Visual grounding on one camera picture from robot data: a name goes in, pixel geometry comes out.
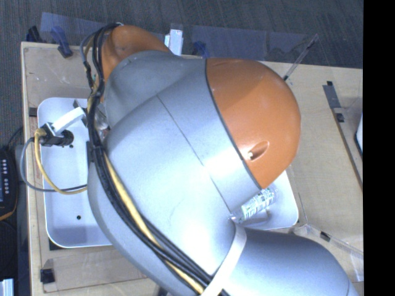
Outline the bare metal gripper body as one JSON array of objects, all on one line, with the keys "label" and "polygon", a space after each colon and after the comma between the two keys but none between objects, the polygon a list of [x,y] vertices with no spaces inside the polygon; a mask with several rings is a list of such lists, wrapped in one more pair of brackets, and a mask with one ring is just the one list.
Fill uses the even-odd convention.
[{"label": "bare metal gripper body", "polygon": [[94,110],[94,129],[99,138],[105,138],[110,131],[110,125],[103,104],[98,104]]}]

